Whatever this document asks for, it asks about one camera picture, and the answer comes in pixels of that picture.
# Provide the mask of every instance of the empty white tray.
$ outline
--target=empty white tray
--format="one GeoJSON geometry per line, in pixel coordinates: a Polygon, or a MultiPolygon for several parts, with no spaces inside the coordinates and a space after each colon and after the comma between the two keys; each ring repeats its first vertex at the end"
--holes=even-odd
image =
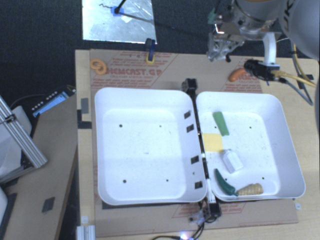
{"type": "Polygon", "coordinates": [[[222,154],[206,152],[211,188],[223,201],[297,198],[305,182],[280,101],[270,94],[202,92],[196,99],[202,133],[220,134],[213,118],[222,112],[229,135],[223,149],[235,151],[243,168],[229,173],[222,154]],[[260,183],[263,194],[227,195],[214,175],[217,168],[237,190],[260,183]]]}
{"type": "Polygon", "coordinates": [[[103,88],[95,95],[98,192],[110,205],[202,200],[193,104],[182,91],[103,88]]]}

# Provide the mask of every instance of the white plastic container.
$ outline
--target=white plastic container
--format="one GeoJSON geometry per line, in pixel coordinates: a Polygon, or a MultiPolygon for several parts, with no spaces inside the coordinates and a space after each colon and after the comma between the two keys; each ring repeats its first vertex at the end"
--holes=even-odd
{"type": "MultiPolygon", "coordinates": [[[[230,173],[206,152],[211,188],[223,201],[297,198],[305,183],[280,102],[268,94],[203,92],[196,100],[202,133],[219,134],[221,111],[243,168],[230,173]],[[263,194],[227,195],[218,168],[236,189],[260,183],[263,194]]],[[[95,95],[98,192],[110,205],[198,202],[207,193],[191,98],[182,91],[103,88],[95,95]]]]}

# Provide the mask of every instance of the dark floor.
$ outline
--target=dark floor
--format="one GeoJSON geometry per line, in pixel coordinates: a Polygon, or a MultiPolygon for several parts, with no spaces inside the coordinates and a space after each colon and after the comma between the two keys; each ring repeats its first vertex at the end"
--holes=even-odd
{"type": "MultiPolygon", "coordinates": [[[[222,0],[225,10],[231,0],[222,0]]],[[[216,0],[152,0],[158,52],[205,54],[207,16],[216,0]]],[[[33,94],[75,86],[75,50],[143,50],[143,45],[84,41],[82,0],[0,0],[0,95],[11,104],[33,94]]],[[[278,57],[289,57],[289,42],[278,43],[278,57]]],[[[234,55],[263,56],[262,42],[249,42],[234,55]]],[[[30,107],[28,99],[18,105],[30,107]]],[[[78,192],[74,180],[61,240],[74,238],[78,192]]]]}

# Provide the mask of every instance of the metal plate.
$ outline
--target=metal plate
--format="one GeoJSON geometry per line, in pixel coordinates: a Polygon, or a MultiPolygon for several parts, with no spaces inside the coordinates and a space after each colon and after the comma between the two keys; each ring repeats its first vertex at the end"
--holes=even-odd
{"type": "Polygon", "coordinates": [[[82,0],[84,40],[139,44],[147,38],[156,40],[151,0],[127,0],[122,8],[128,16],[114,16],[111,8],[121,1],[82,0]]]}

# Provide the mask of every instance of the yellow square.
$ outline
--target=yellow square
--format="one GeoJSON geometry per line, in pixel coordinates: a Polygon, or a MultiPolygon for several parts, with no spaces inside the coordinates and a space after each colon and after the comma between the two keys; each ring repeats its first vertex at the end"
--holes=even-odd
{"type": "Polygon", "coordinates": [[[221,134],[203,133],[202,140],[206,152],[222,152],[224,149],[221,134]]]}

